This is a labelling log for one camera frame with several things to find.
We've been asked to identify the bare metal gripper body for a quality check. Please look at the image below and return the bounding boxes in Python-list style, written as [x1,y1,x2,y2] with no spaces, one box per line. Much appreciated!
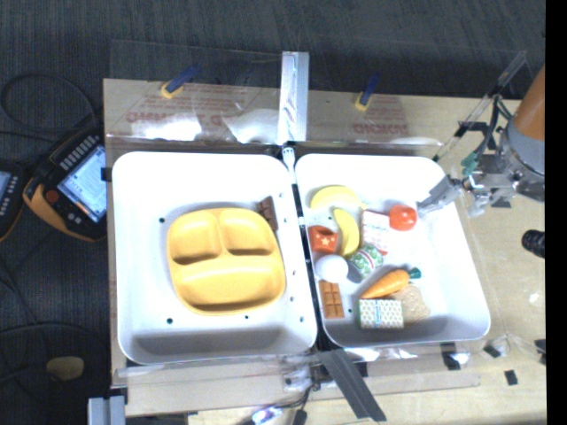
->
[455,151,547,208]

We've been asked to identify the red-orange tomato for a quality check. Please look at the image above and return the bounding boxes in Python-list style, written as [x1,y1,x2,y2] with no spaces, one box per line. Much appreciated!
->
[388,204,419,232]

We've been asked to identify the white and pink carton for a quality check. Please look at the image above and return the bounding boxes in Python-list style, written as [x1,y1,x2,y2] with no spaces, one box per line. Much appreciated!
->
[360,209,392,257]

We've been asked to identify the brown cardboard board red print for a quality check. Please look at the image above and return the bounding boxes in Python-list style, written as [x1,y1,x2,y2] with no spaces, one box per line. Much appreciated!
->
[102,77,547,416]

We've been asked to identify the white plastic tray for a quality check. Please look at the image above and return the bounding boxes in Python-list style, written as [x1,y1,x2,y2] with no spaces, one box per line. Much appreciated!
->
[293,152,493,350]
[111,150,319,367]

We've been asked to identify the yellow banana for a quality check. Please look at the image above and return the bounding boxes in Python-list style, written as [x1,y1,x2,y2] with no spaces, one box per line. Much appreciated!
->
[309,184,369,213]
[331,207,361,258]

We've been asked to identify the green peas can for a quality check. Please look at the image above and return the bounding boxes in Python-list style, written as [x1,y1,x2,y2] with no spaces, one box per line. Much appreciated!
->
[346,243,384,283]

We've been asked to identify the orange carrot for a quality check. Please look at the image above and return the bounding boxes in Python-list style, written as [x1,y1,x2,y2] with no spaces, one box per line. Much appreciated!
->
[359,267,423,301]

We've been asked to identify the brown bread slice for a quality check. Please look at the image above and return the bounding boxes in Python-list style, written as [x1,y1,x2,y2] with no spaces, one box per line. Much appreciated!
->
[391,283,432,326]

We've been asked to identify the white egg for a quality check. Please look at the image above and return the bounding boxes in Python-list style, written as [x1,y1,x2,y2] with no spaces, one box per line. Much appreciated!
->
[315,253,350,283]

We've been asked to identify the green patterned carton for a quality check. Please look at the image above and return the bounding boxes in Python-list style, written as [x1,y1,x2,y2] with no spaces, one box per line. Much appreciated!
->
[357,297,406,330]

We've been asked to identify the thin black and white rod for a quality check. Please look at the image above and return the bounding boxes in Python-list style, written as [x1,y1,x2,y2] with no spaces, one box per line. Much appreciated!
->
[280,146,330,353]

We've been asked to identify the orange biscuit bar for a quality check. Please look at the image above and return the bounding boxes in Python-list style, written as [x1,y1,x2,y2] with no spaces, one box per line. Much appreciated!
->
[317,280,346,320]

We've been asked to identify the brown chocolate bar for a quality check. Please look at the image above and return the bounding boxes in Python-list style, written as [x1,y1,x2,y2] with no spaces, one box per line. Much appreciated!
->
[255,196,280,233]

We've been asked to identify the yellow divided plate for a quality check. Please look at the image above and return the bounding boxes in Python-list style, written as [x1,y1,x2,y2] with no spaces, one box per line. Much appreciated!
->
[166,206,287,317]

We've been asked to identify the black cylinder on white bracket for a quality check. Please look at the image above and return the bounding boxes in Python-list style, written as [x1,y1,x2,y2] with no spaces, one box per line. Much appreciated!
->
[521,228,547,260]

